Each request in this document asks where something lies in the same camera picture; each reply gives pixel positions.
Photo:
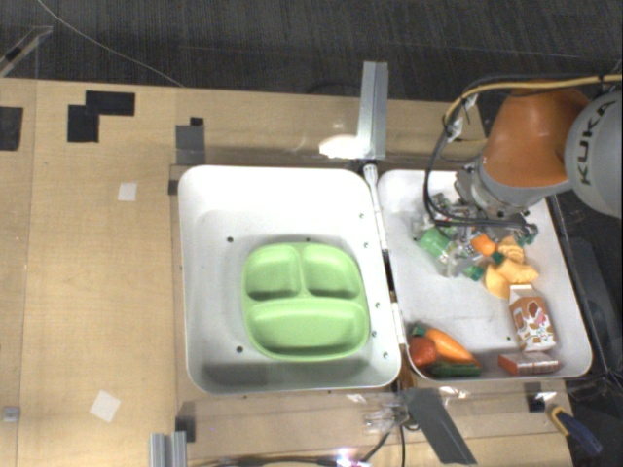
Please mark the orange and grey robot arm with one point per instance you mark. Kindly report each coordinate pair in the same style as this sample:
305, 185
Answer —
535, 134

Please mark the orange carrot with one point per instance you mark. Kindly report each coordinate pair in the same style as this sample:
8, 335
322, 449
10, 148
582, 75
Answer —
452, 346

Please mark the brown and white carton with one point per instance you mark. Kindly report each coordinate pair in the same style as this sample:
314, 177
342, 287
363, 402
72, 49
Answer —
531, 321

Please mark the red and white packet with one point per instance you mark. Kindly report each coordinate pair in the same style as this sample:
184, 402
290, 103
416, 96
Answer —
528, 364

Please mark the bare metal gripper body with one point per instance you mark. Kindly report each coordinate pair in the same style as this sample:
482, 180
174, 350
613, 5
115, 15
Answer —
479, 207

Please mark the white plastic tray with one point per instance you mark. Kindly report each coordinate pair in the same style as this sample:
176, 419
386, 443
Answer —
214, 280
452, 304

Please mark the orange cube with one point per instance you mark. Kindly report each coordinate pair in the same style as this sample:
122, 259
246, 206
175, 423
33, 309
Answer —
483, 244

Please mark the green cucumber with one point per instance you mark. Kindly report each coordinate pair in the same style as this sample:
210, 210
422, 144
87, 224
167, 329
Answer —
455, 370

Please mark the green divided plate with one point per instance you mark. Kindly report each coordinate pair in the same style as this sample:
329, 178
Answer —
304, 324

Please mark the green bottle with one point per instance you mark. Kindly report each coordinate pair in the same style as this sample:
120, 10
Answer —
433, 243

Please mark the red strawberry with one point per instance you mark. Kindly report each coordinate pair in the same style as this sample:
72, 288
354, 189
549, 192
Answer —
422, 352

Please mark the yellow biscuit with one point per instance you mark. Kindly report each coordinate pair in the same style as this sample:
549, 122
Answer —
512, 250

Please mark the yellow pizza slice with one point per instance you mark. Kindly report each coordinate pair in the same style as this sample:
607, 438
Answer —
496, 284

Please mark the clear plastic bottle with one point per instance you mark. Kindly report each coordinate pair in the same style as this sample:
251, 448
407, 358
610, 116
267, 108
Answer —
460, 261

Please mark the orange croissant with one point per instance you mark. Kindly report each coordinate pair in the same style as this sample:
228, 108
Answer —
520, 271

